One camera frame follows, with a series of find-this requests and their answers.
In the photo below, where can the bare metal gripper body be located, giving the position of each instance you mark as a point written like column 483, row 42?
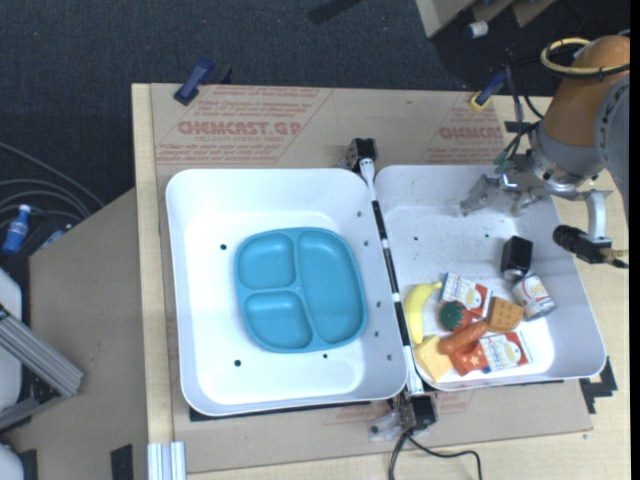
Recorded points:
column 525, row 178

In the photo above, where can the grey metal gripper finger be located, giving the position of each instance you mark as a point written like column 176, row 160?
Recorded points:
column 531, row 199
column 481, row 193

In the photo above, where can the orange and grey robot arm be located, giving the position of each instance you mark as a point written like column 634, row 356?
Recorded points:
column 580, row 103

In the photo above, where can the white plastic tray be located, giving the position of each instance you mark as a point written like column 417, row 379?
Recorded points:
column 210, row 278
column 450, row 238

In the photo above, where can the black and white box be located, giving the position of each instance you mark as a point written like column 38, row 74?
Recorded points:
column 517, row 254

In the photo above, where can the white can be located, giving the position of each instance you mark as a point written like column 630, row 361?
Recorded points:
column 534, row 295

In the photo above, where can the red and white carton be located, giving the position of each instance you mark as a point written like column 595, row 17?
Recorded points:
column 465, row 293

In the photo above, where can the thin black and white rod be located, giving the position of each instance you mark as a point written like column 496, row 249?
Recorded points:
column 384, row 240

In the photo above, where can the brown waffle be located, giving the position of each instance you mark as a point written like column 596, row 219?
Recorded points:
column 504, row 314

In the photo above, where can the red strawberry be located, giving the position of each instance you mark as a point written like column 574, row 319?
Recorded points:
column 452, row 316

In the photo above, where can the yellow banana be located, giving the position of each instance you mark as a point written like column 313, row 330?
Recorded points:
column 414, row 308

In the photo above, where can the orange sausage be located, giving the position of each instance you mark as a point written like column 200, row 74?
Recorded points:
column 462, row 338

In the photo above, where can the red carton with yellow star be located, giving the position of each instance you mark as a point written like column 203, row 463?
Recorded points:
column 505, row 352

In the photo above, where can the yellow cheese wedge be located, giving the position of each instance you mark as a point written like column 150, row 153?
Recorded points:
column 432, row 360

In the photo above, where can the blue divided plate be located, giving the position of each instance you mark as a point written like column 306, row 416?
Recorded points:
column 325, row 278

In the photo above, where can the brown cardboard board red print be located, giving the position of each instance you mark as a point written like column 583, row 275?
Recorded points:
column 280, row 443

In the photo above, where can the blue plastic bottle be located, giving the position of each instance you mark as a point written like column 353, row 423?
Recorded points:
column 16, row 230

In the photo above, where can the black cylinder on white bracket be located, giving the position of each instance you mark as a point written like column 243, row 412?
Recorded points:
column 575, row 240

